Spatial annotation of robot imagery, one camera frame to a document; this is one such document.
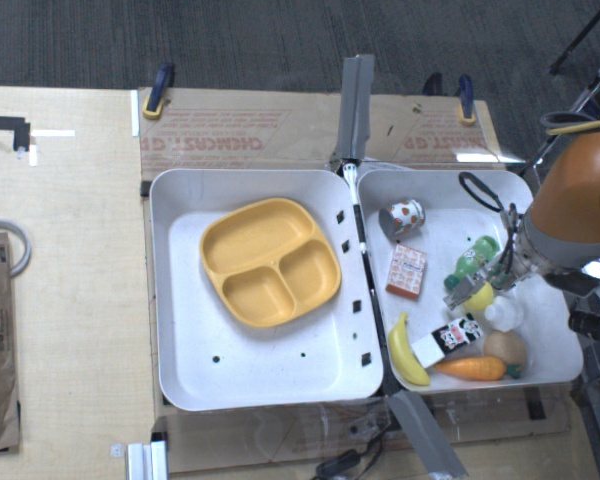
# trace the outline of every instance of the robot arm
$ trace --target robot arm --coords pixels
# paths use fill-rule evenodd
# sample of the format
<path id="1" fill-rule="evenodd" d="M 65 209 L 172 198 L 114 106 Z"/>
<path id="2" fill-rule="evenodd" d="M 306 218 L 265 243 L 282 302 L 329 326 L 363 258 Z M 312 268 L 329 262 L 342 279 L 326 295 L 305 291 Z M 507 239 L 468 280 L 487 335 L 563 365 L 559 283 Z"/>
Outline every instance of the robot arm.
<path id="1" fill-rule="evenodd" d="M 486 282 L 508 291 L 533 274 L 578 297 L 600 287 L 600 132 L 565 148 L 519 222 L 513 205 L 505 212 L 497 203 L 511 244 L 445 297 L 450 309 Z"/>

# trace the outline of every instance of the can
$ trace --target can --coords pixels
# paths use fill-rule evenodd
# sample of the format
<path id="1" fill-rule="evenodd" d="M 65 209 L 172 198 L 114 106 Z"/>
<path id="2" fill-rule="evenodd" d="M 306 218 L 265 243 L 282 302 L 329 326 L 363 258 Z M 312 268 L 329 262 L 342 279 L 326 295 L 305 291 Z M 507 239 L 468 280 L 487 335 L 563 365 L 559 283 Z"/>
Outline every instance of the can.
<path id="1" fill-rule="evenodd" d="M 415 199 L 405 199 L 380 209 L 379 220 L 384 234 L 394 238 L 422 226 L 425 221 L 424 208 Z"/>

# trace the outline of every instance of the small box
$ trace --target small box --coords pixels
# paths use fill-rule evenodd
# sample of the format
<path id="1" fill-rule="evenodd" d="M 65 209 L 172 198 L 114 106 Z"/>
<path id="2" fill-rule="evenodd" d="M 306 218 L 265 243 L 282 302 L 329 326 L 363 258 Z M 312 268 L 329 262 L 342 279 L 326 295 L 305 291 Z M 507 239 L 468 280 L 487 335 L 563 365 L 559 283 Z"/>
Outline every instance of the small box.
<path id="1" fill-rule="evenodd" d="M 426 259 L 426 253 L 408 245 L 398 244 L 391 258 L 387 291 L 417 299 L 420 295 Z"/>
<path id="2" fill-rule="evenodd" d="M 442 361 L 445 356 L 482 337 L 478 322 L 470 313 L 452 320 L 424 338 L 414 341 L 411 350 L 423 368 Z"/>

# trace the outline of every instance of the table surface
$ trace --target table surface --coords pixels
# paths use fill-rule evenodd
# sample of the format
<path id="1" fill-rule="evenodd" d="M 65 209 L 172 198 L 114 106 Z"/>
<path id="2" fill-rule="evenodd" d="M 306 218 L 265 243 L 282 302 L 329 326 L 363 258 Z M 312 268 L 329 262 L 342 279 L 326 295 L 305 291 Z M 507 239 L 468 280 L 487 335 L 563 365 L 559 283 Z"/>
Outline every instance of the table surface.
<path id="1" fill-rule="evenodd" d="M 13 281 L 21 444 L 0 454 L 0 478 L 122 479 L 117 443 L 148 442 L 154 361 L 139 196 L 141 155 L 131 91 L 0 87 L 0 115 L 34 130 L 38 165 L 0 131 L 0 218 L 29 234 L 32 259 Z M 18 254 L 13 240 L 14 255 Z M 557 434 L 455 446 L 472 478 L 597 478 L 580 413 Z M 309 478 L 292 463 L 179 475 Z M 388 452 L 369 478 L 429 478 L 411 450 Z"/>

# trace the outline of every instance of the blue and yellow clamp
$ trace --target blue and yellow clamp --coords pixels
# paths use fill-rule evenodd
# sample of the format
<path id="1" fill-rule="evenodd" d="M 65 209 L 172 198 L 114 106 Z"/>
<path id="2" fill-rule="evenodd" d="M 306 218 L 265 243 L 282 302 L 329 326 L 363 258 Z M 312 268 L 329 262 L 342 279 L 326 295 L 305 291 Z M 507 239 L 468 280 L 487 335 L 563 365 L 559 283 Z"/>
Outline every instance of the blue and yellow clamp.
<path id="1" fill-rule="evenodd" d="M 164 105 L 164 90 L 173 83 L 173 64 L 160 64 L 156 81 L 142 105 L 142 115 L 147 119 L 159 119 Z"/>
<path id="2" fill-rule="evenodd" d="M 458 120 L 464 126 L 473 126 L 476 122 L 476 113 L 473 105 L 473 83 L 469 75 L 461 75 L 458 80 L 458 96 L 460 104 L 456 109 Z"/>

